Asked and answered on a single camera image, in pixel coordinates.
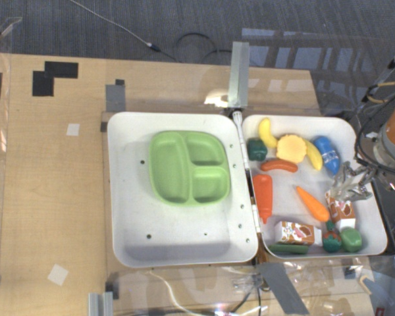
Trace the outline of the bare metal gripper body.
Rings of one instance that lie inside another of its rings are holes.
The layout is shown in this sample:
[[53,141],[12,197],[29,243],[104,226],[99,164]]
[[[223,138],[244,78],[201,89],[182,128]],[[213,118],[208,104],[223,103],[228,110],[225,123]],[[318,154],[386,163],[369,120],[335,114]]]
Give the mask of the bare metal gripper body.
[[381,183],[386,190],[388,189],[387,174],[384,170],[378,167],[362,165],[357,168],[357,175],[360,175],[361,177],[357,182],[359,188],[364,188],[367,184],[376,180]]

